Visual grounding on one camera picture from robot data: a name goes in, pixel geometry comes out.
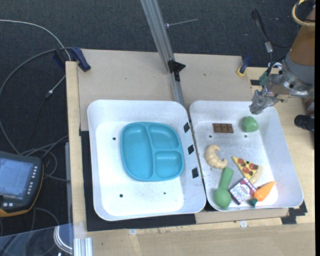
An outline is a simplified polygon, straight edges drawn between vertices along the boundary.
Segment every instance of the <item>dark background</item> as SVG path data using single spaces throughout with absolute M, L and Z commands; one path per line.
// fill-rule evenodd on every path
M 290 45 L 298 31 L 291 17 L 295 0 L 158 0 L 175 53 L 209 55 L 252 55 L 250 66 L 266 67 L 270 56 L 251 12 L 257 8 L 269 38 Z M 34 23 L 55 34 L 65 47 L 100 50 L 156 52 L 139 0 L 14 0 L 0 1 L 0 19 Z M 57 41 L 34 26 L 0 21 L 0 86 L 25 60 L 50 49 Z M 273 58 L 288 52 L 274 47 Z M 43 104 L 46 93 L 63 77 L 64 71 L 47 54 L 25 65 L 8 81 L 0 95 L 0 120 L 8 137 L 23 152 L 53 143 L 68 134 L 66 88 L 63 82 Z M 0 151 L 14 153 L 0 131 Z M 58 159 L 56 177 L 66 177 L 65 144 L 52 150 Z M 46 172 L 54 161 L 47 157 Z M 52 212 L 60 224 L 68 222 L 66 183 L 46 179 L 36 207 Z M 33 211 L 3 218 L 3 234 L 29 231 Z M 35 229 L 55 226 L 43 211 L 36 212 Z

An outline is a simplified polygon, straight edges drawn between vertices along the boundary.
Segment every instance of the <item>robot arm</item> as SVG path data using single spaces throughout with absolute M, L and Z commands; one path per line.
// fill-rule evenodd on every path
M 315 97 L 316 6 L 303 22 L 290 51 L 282 61 L 279 74 L 270 74 L 272 66 L 260 77 L 262 90 L 256 90 L 250 105 L 253 114 L 289 97 Z

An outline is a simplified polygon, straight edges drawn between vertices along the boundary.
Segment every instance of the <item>blue plate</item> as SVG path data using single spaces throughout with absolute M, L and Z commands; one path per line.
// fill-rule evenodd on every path
M 185 167 L 182 144 L 169 125 L 134 122 L 126 125 L 120 138 L 124 169 L 139 181 L 167 181 L 178 177 Z

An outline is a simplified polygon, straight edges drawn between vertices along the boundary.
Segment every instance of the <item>white tray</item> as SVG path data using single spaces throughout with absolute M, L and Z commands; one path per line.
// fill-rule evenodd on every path
M 104 220 L 118 221 L 153 216 L 190 214 L 201 211 L 206 193 L 193 145 L 187 111 L 174 101 L 96 100 L 87 110 L 93 204 Z M 124 169 L 120 137 L 122 129 L 134 122 L 156 122 L 178 133 L 184 155 L 184 170 L 167 181 L 137 181 Z M 197 168 L 198 176 L 193 177 Z
M 263 166 L 263 173 L 254 184 L 257 188 L 270 181 L 275 187 L 268 197 L 258 202 L 256 209 L 291 208 L 303 201 L 303 192 L 290 156 L 278 113 L 274 107 L 266 108 L 259 115 L 252 115 L 249 101 L 196 101 L 190 106 L 190 116 L 207 200 L 219 211 L 254 209 L 247 202 L 237 205 L 231 202 L 228 208 L 220 208 L 213 200 L 218 188 L 222 170 L 208 165 L 205 151 L 208 145 L 216 144 L 221 148 L 217 152 L 220 159 L 228 160 L 228 167 L 234 170 L 229 189 L 243 179 L 232 156 L 243 158 Z M 253 116 L 259 130 L 244 132 L 241 120 Z M 234 133 L 214 133 L 213 123 L 232 124 Z

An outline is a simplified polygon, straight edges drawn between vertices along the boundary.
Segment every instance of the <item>green ball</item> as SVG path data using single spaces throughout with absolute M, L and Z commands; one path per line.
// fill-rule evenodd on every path
M 242 129 L 246 133 L 255 132 L 259 129 L 257 121 L 252 116 L 247 116 L 242 121 Z
M 231 203 L 231 194 L 227 189 L 218 187 L 214 192 L 213 200 L 217 206 L 221 208 L 227 208 Z

